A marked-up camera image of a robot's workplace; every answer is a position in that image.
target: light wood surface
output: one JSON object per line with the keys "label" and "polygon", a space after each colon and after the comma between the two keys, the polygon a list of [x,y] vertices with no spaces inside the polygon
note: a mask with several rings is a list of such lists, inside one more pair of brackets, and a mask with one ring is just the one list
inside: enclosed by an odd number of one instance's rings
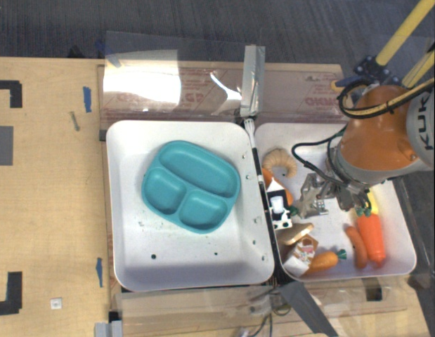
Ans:
{"label": "light wood surface", "polygon": [[[23,87],[22,109],[10,109],[8,91],[0,91],[0,126],[14,126],[13,165],[0,166],[0,300],[6,297],[7,272],[23,273],[22,309],[0,317],[0,336],[93,336],[94,323],[108,319],[106,163],[98,142],[97,69],[102,64],[0,58],[0,79],[19,80]],[[89,113],[84,86],[91,89]],[[103,288],[97,258],[103,262]],[[403,281],[394,290],[397,308],[381,313],[369,307],[362,310],[368,313],[339,317],[324,297],[333,327],[340,336],[429,336],[417,296]],[[57,297],[63,298],[63,308],[52,310],[50,299]],[[274,336],[311,336],[292,315],[274,321]],[[235,329],[226,329],[182,336],[234,335]]]}

